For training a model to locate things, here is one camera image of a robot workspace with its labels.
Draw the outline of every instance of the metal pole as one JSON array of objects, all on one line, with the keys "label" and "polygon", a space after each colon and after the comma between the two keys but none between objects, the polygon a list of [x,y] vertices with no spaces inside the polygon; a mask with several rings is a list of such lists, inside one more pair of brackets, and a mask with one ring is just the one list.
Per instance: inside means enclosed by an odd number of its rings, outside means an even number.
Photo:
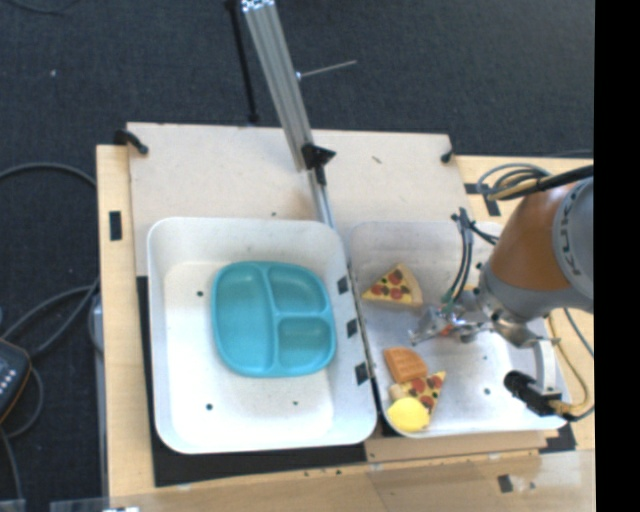
[{"label": "metal pole", "polygon": [[326,186],[318,183],[314,170],[308,170],[302,153],[305,145],[313,145],[313,136],[275,1],[243,0],[242,11],[247,19],[295,166],[298,170],[309,172],[309,183],[318,217],[329,226],[335,227]]},{"label": "metal pole", "polygon": [[349,60],[340,64],[334,64],[333,66],[327,66],[320,69],[314,69],[313,71],[305,71],[304,73],[296,72],[296,78],[302,80],[309,76],[320,75],[322,73],[328,73],[329,71],[337,71],[338,69],[346,68],[348,66],[354,66],[358,63],[357,60]]}]

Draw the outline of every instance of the yellow ball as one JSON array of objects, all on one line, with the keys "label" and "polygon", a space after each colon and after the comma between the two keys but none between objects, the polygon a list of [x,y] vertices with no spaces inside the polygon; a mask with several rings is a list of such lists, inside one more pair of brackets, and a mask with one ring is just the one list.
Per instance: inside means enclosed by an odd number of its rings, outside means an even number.
[{"label": "yellow ball", "polygon": [[429,413],[417,398],[405,397],[396,400],[387,409],[389,420],[399,430],[417,432],[429,424]]}]

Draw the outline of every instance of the toy food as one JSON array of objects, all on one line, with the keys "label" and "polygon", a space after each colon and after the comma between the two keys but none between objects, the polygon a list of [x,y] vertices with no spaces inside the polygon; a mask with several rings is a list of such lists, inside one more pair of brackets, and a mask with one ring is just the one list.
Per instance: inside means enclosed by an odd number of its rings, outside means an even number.
[{"label": "toy food", "polygon": [[417,432],[429,424],[429,413],[413,397],[396,400],[387,410],[389,420],[399,430]]},{"label": "toy food", "polygon": [[427,365],[413,350],[406,347],[393,347],[384,350],[387,367],[397,383],[410,381],[418,377],[426,377]]},{"label": "toy food", "polygon": [[385,272],[361,296],[369,301],[400,304],[414,308],[419,308],[423,304],[420,284],[403,263],[398,263]]},{"label": "toy food", "polygon": [[389,388],[389,395],[394,401],[399,401],[406,397],[415,398],[431,416],[438,404],[440,390],[446,374],[447,372],[440,371],[426,378],[415,378],[402,384],[394,384]]}]

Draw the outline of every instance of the black cable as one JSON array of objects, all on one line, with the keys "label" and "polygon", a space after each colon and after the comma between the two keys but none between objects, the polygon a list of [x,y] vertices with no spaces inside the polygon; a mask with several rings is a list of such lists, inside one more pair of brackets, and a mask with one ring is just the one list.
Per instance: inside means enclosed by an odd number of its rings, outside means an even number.
[{"label": "black cable", "polygon": [[573,327],[573,330],[575,331],[576,335],[578,336],[578,338],[580,339],[584,347],[587,349],[587,352],[589,352],[591,357],[595,359],[596,355],[593,347],[589,345],[589,342],[582,334],[582,331],[578,327],[578,324],[576,324],[575,320],[573,319],[573,316],[571,316],[571,313],[569,313],[569,310],[567,308],[564,308],[564,314],[566,315],[567,320],[569,320],[569,323],[571,324],[571,327]]},{"label": "black cable", "polygon": [[43,313],[44,311],[46,311],[46,309],[54,304],[58,304],[70,297],[73,297],[74,295],[78,295],[80,293],[84,293],[85,296],[82,299],[80,305],[75,309],[75,311],[72,313],[72,315],[67,319],[67,321],[53,334],[51,335],[47,341],[45,341],[42,345],[40,345],[40,347],[36,348],[35,351],[32,351],[29,355],[31,357],[35,357],[40,355],[44,350],[46,350],[49,345],[51,345],[63,332],[64,330],[71,324],[71,322],[75,319],[75,317],[79,314],[80,310],[84,307],[84,305],[86,304],[87,300],[89,298],[91,298],[91,296],[93,295],[93,293],[95,292],[95,290],[97,289],[98,286],[98,279],[96,279],[94,281],[94,283],[91,286],[80,286],[78,288],[73,288],[72,290],[67,290],[65,292],[59,293],[58,295],[55,295],[54,297],[51,297],[47,300],[45,300],[44,302],[41,302],[40,304],[38,304],[36,307],[34,307],[33,309],[31,309],[28,313],[26,313],[25,315],[23,315],[18,321],[16,321],[11,327],[9,327],[9,329],[7,329],[3,334],[2,337],[5,339],[8,339],[10,336],[12,336],[14,333],[19,332],[20,327],[22,327],[23,324],[25,324],[27,321],[31,320],[33,317]]},{"label": "black cable", "polygon": [[31,368],[31,375],[33,376],[36,386],[38,387],[38,403],[36,404],[36,408],[31,413],[31,416],[25,422],[24,425],[17,428],[16,430],[12,430],[11,432],[6,433],[9,439],[13,439],[18,436],[21,436],[22,434],[26,433],[29,429],[31,429],[31,427],[33,427],[33,425],[35,424],[36,420],[40,417],[40,414],[42,413],[42,409],[44,408],[44,384],[42,383],[42,377],[40,377],[40,373],[33,367]]},{"label": "black cable", "polygon": [[467,237],[465,235],[464,229],[461,227],[458,221],[458,216],[452,215],[452,219],[458,223],[458,229],[460,231],[460,236],[462,238],[462,257],[460,258],[460,266],[458,267],[458,273],[456,274],[456,278],[453,280],[453,283],[449,288],[449,293],[453,297],[453,295],[455,295],[455,290],[458,286],[458,283],[460,282],[460,279],[462,279],[462,276],[465,271],[465,267],[467,265],[467,251],[468,251],[469,244],[467,243]]},{"label": "black cable", "polygon": [[462,295],[462,292],[464,291],[464,287],[467,284],[467,280],[469,278],[469,272],[471,270],[472,257],[473,257],[473,244],[471,242],[469,242],[468,243],[468,248],[467,248],[467,261],[466,261],[466,264],[465,264],[464,275],[462,277],[462,280],[460,281],[460,285],[458,287],[458,292],[453,297],[453,301],[454,302],[456,302],[460,298],[460,295]]},{"label": "black cable", "polygon": [[81,2],[81,0],[71,0],[69,3],[63,5],[62,7],[57,7],[55,9],[43,9],[41,7],[34,7],[29,5],[21,0],[6,0],[7,3],[13,5],[14,7],[18,7],[19,9],[23,9],[29,12],[35,12],[38,14],[62,14],[63,11],[69,9],[69,7]]},{"label": "black cable", "polygon": [[479,194],[481,194],[484,197],[496,194],[498,192],[502,191],[501,187],[498,187],[496,185],[490,187],[489,185],[486,185],[484,182],[485,180],[499,172],[505,169],[516,169],[514,171],[509,171],[506,175],[501,176],[500,178],[498,178],[497,183],[502,184],[502,182],[507,178],[507,177],[513,177],[516,175],[521,175],[525,178],[529,178],[529,179],[538,179],[544,176],[550,176],[551,173],[549,171],[547,171],[546,169],[538,166],[538,165],[534,165],[534,164],[527,164],[527,163],[508,163],[508,164],[503,164],[503,165],[498,165],[497,167],[493,167],[492,169],[489,169],[487,172],[485,172],[484,174],[482,174],[479,178],[478,181],[476,182],[476,190]]},{"label": "black cable", "polygon": [[242,80],[244,82],[244,90],[247,96],[247,102],[249,103],[249,123],[256,124],[260,119],[258,116],[258,109],[256,107],[256,100],[253,94],[253,85],[251,83],[251,73],[249,72],[249,65],[247,62],[247,55],[244,51],[244,44],[242,42],[242,32],[240,30],[240,21],[238,20],[238,14],[236,9],[238,7],[238,0],[225,0],[225,9],[229,12],[231,18],[231,27],[233,29],[233,36],[236,43],[236,50],[238,52],[238,58],[240,59],[240,70],[242,71]]},{"label": "black cable", "polygon": [[496,245],[498,243],[499,237],[495,235],[490,235],[489,233],[485,233],[484,231],[480,230],[480,228],[476,225],[475,221],[471,223],[471,231],[473,231],[476,235],[478,235],[488,244]]},{"label": "black cable", "polygon": [[585,165],[584,167],[578,167],[562,174],[551,176],[541,181],[538,190],[548,190],[554,187],[560,187],[562,185],[568,185],[575,183],[576,181],[584,180],[593,176],[593,165]]},{"label": "black cable", "polygon": [[0,180],[4,178],[8,178],[9,176],[13,176],[14,174],[20,174],[23,172],[30,171],[39,171],[39,170],[51,170],[57,172],[63,172],[66,174],[71,174],[77,178],[80,178],[83,181],[89,183],[92,187],[97,186],[97,182],[91,176],[86,174],[83,170],[74,167],[72,165],[59,164],[56,162],[32,162],[28,164],[16,165],[14,167],[9,167],[4,171],[0,172]]},{"label": "black cable", "polygon": [[84,307],[87,305],[91,297],[98,290],[98,286],[100,285],[100,278],[96,278],[93,285],[89,289],[89,291],[82,298],[76,309],[71,313],[67,320],[58,328],[56,332],[54,332],[47,341],[45,341],[42,345],[38,346],[32,353],[31,358],[36,358],[44,354],[47,350],[51,348],[51,346],[55,343],[55,341],[62,336],[62,334],[67,330],[67,328],[73,323],[73,321],[77,318],[77,316],[82,312]]},{"label": "black cable", "polygon": [[550,155],[545,155],[546,158],[564,158],[567,156],[574,157],[576,155],[589,155],[593,156],[593,149],[583,148],[583,149],[569,149],[567,151],[559,151],[558,153],[552,153]]},{"label": "black cable", "polygon": [[11,443],[9,442],[9,438],[7,437],[6,432],[2,425],[0,425],[0,437],[2,438],[2,442],[4,444],[4,449],[7,452],[7,458],[9,459],[9,464],[11,465],[11,473],[13,474],[13,481],[16,487],[16,495],[19,500],[24,499],[24,494],[22,493],[22,482],[20,481],[20,472],[18,471],[18,463],[16,462],[16,456],[13,453],[13,448],[11,447]]},{"label": "black cable", "polygon": [[97,303],[98,303],[98,296],[94,295],[91,300],[91,305],[87,310],[87,331],[89,332],[89,338],[91,339],[91,344],[93,345],[93,348],[96,350],[96,353],[98,353],[100,356],[104,356],[104,347],[98,343],[98,340],[96,338],[95,328],[93,325],[93,311],[95,310]]},{"label": "black cable", "polygon": [[516,169],[515,171],[510,171],[500,176],[493,185],[493,188],[495,190],[501,190],[505,186],[505,182],[508,183],[507,187],[511,188],[531,178],[537,177],[539,181],[546,176],[549,176],[549,174],[541,173],[536,169]]},{"label": "black cable", "polygon": [[580,414],[578,416],[569,415],[568,418],[566,418],[566,419],[568,419],[570,421],[582,421],[587,416],[591,416],[595,411],[596,411],[596,404],[593,404],[591,407],[589,407],[589,409],[587,409],[582,414]]}]

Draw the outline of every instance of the dark floor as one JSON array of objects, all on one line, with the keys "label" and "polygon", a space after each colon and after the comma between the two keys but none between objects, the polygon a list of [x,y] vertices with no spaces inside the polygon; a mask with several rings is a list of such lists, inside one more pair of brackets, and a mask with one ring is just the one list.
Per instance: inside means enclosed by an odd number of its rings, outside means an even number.
[{"label": "dark floor", "polygon": [[[95,176],[96,144],[112,142],[128,121],[247,123],[223,0],[26,2],[0,0],[0,173],[58,162]],[[460,154],[593,149],[595,0],[278,6],[299,71],[358,62],[302,81],[313,128],[447,133]],[[277,126],[241,21],[259,124]],[[0,174],[0,334],[40,302],[91,284],[97,240],[90,183],[45,168]],[[80,298],[7,339],[34,350]],[[33,428],[11,439],[29,511],[101,494],[86,311],[34,358],[43,411]],[[37,403],[31,382],[5,429],[19,428]],[[0,502],[15,497],[0,444]]]}]

